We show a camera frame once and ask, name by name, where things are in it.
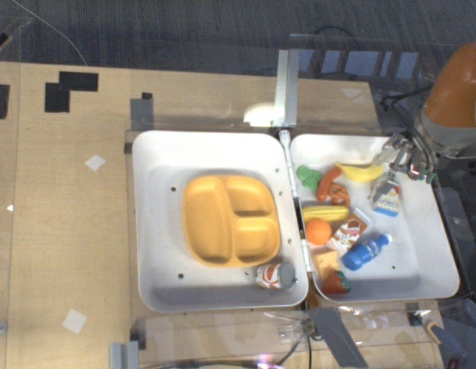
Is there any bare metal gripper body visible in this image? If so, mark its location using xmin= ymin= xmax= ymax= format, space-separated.
xmin=372 ymin=132 xmax=415 ymax=175

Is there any blue and white carton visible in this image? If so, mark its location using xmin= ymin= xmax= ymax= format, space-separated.
xmin=371 ymin=184 xmax=401 ymax=218

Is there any yellow banana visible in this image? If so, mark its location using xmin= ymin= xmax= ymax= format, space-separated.
xmin=334 ymin=161 xmax=386 ymax=184

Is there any brown pretzel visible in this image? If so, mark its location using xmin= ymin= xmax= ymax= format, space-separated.
xmin=328 ymin=182 xmax=351 ymax=208

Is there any brown and white carton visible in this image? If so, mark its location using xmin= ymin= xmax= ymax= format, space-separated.
xmin=325 ymin=207 xmax=371 ymax=258

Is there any orange-red sausage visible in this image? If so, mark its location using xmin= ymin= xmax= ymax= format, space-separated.
xmin=315 ymin=165 xmax=343 ymax=202

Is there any yellow corn cob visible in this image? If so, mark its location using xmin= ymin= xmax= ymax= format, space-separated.
xmin=301 ymin=204 xmax=351 ymax=224

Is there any white plastic tray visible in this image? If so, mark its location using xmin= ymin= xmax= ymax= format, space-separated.
xmin=289 ymin=133 xmax=461 ymax=304
xmin=131 ymin=129 xmax=310 ymax=314

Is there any blue bottle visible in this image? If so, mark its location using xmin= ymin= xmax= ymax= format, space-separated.
xmin=341 ymin=233 xmax=394 ymax=272

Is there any orange fruit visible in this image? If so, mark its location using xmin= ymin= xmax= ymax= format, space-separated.
xmin=305 ymin=218 xmax=334 ymax=246

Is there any yellow cheese wedge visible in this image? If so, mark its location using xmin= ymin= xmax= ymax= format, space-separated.
xmin=311 ymin=248 xmax=340 ymax=281

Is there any red strawberry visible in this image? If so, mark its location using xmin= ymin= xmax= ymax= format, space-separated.
xmin=322 ymin=270 xmax=351 ymax=296

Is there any orange and white can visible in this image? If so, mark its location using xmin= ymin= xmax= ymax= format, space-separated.
xmin=255 ymin=261 xmax=298 ymax=291

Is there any orange divided plate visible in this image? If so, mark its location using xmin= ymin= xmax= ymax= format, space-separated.
xmin=181 ymin=174 xmax=282 ymax=267

